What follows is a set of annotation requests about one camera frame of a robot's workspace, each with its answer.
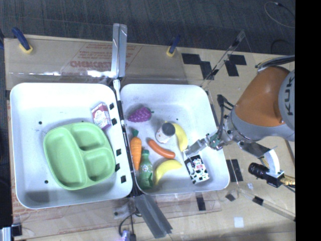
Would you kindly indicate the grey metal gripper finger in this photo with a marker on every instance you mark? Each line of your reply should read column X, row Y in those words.
column 191, row 151
column 199, row 142

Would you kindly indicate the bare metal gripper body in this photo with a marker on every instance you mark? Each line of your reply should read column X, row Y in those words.
column 229, row 134

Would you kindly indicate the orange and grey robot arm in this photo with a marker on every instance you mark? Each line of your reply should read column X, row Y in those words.
column 260, row 102

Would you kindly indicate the yellow banana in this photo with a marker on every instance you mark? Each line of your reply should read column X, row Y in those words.
column 182, row 138
column 164, row 168

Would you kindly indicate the white cow print carton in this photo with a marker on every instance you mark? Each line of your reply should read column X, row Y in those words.
column 198, row 171

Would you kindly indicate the orange sausage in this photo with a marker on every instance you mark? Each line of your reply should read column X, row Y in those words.
column 161, row 149

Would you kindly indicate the white can with dark lid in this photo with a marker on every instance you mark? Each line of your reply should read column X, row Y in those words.
column 165, row 133

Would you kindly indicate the white plastic tray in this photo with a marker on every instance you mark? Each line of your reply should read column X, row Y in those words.
column 32, row 104
column 185, row 102

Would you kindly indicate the green bottle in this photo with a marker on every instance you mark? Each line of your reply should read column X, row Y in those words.
column 146, row 169

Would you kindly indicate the orange carrot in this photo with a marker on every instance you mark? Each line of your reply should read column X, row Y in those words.
column 136, row 149

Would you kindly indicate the purple grapes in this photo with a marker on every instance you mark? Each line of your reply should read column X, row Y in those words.
column 140, row 115

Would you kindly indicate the pink and white carton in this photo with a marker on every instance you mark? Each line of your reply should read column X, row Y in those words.
column 101, row 116

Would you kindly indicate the green divided plate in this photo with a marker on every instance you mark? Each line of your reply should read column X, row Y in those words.
column 75, row 157

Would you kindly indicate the brown cardboard board red print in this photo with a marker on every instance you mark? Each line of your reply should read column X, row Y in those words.
column 62, row 56

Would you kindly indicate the black cylinder on white bracket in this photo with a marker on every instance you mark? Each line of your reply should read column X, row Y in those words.
column 265, row 173

